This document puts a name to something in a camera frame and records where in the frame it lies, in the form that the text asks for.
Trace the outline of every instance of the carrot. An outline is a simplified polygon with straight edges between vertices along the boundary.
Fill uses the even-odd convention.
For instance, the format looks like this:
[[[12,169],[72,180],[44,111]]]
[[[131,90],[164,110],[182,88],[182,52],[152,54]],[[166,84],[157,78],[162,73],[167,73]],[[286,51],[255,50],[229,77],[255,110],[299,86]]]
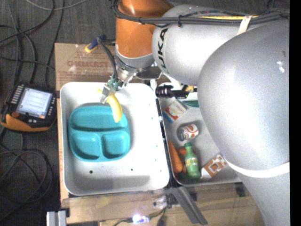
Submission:
[[[171,160],[171,165],[174,173],[179,173],[183,170],[183,165],[177,150],[174,147],[174,144],[171,141],[168,141],[168,150]]]
[[[177,152],[179,155],[183,155],[183,156],[185,156],[187,153],[185,147],[180,147],[179,149],[177,149]]]
[[[187,173],[186,165],[184,162],[182,164],[183,164],[182,174],[186,174]]]

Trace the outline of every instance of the green bottle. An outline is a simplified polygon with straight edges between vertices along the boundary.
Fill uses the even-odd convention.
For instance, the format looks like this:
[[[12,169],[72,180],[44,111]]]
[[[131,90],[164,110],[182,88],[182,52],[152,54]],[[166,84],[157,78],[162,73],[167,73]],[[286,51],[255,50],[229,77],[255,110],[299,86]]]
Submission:
[[[184,144],[186,149],[185,165],[187,169],[187,176],[190,179],[198,180],[201,178],[201,174],[198,170],[198,159],[192,151],[192,144],[187,142]]]

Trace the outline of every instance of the small box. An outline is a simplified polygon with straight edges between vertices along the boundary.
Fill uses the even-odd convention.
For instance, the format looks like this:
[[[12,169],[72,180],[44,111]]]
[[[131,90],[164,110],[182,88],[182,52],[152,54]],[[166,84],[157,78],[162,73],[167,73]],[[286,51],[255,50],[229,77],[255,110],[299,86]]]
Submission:
[[[222,170],[227,165],[226,160],[220,154],[216,155],[212,160],[210,160],[201,170],[201,179],[210,180],[219,171]]]
[[[171,103],[163,112],[163,116],[168,119],[170,123],[173,123],[186,111],[186,108],[178,101],[175,100]]]

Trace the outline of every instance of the teal sectioned tray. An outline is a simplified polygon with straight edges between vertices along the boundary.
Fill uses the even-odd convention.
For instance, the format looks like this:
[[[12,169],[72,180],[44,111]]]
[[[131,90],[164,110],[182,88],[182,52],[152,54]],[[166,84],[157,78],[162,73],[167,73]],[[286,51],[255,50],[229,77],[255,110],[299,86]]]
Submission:
[[[115,122],[106,105],[78,107],[68,121],[68,142],[72,153],[83,161],[113,161],[124,157],[131,144],[127,117]]]

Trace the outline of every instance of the yellow banana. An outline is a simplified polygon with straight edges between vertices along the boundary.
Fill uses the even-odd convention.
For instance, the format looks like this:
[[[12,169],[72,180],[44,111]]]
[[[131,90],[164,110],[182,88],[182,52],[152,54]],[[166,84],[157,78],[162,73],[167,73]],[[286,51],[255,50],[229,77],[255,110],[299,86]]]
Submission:
[[[118,99],[116,98],[116,96],[114,94],[110,94],[107,98],[107,102],[109,103],[109,105],[112,109],[114,121],[116,123],[119,122],[122,117],[122,108],[121,108],[121,105],[120,105]]]

